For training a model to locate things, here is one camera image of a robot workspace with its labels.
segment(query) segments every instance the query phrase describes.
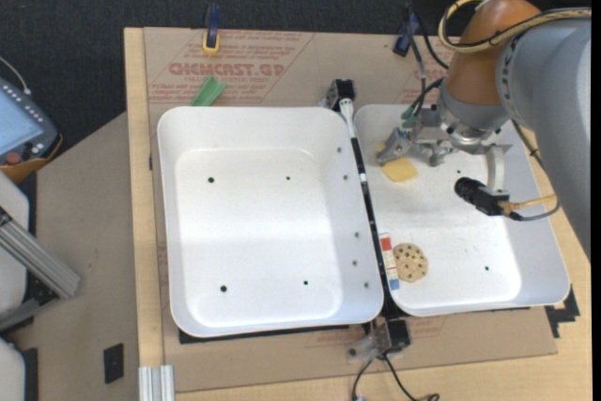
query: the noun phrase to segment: green tape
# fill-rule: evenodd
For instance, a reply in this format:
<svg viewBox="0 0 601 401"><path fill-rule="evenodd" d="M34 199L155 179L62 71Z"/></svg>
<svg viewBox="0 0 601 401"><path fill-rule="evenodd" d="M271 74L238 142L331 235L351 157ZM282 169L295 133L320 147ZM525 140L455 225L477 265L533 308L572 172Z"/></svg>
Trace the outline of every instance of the green tape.
<svg viewBox="0 0 601 401"><path fill-rule="evenodd" d="M221 95L224 89L224 83L217 82L212 75L209 75L190 105L193 105L194 107L211 105Z"/></svg>

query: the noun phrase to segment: wooden table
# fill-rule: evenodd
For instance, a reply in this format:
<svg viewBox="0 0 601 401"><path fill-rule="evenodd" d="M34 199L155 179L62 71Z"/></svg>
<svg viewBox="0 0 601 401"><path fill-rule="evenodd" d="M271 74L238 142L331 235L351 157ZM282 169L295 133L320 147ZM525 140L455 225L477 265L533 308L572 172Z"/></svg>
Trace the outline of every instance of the wooden table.
<svg viewBox="0 0 601 401"><path fill-rule="evenodd" d="M144 29L124 31L127 102L130 134L131 191L139 364L164 364L162 316L156 250L151 152L148 126ZM541 187L547 184L537 171ZM593 397L591 266L562 213L552 217L563 258L578 300L576 322L560 327L559 353L540 358L473 363L415 369L399 373L413 396L440 393L443 401L588 400ZM271 385L179 393L179 401L192 400L324 400L350 398L353 377L325 378ZM405 399L390 373L368 374L360 392L369 401Z"/></svg>

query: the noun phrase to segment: white tray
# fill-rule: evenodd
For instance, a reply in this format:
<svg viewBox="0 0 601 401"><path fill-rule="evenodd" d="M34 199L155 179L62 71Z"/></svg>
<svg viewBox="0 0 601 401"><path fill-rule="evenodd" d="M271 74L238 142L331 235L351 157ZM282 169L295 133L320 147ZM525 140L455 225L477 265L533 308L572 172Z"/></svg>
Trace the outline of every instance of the white tray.
<svg viewBox="0 0 601 401"><path fill-rule="evenodd" d="M360 324L383 303L347 126L176 107L158 125L171 310L190 335Z"/></svg>
<svg viewBox="0 0 601 401"><path fill-rule="evenodd" d="M561 302L569 281L549 220L520 223L488 217L455 194L460 177L486 184L485 156L457 152L430 167L425 155L413 147L408 156L417 177L394 183L381 171L376 163L378 145L398 127L406 108L367 105L355 115L378 230L391 235L393 246L418 245L428 259L423 279L392 286L396 304L411 315L429 316ZM489 142L512 145L504 157L504 189L511 200L540 197L511 123ZM544 208L538 206L523 214L541 212Z"/></svg>

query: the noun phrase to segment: yellow sponge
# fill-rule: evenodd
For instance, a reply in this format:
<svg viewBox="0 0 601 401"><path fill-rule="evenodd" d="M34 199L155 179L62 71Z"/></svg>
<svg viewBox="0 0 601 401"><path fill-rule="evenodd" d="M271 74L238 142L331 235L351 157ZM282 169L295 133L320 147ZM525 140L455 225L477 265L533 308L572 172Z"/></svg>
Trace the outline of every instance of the yellow sponge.
<svg viewBox="0 0 601 401"><path fill-rule="evenodd" d="M383 148L383 144L378 146L378 152L380 152L380 150ZM403 182L404 180L409 180L417 176L417 169L407 156L403 156L394 161L386 162L384 165L380 166L380 169L393 182Z"/></svg>

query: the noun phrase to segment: blue clamp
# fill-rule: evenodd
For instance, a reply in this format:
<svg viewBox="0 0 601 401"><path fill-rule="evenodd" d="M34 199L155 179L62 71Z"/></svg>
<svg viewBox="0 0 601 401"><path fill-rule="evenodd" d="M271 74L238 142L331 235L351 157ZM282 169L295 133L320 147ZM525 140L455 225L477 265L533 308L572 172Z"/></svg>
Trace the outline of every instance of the blue clamp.
<svg viewBox="0 0 601 401"><path fill-rule="evenodd" d="M209 4L207 14L205 16L205 26L207 32L203 36L203 51L206 54L215 54L219 51L219 34L217 28L219 26L219 16L221 8L217 4Z"/></svg>

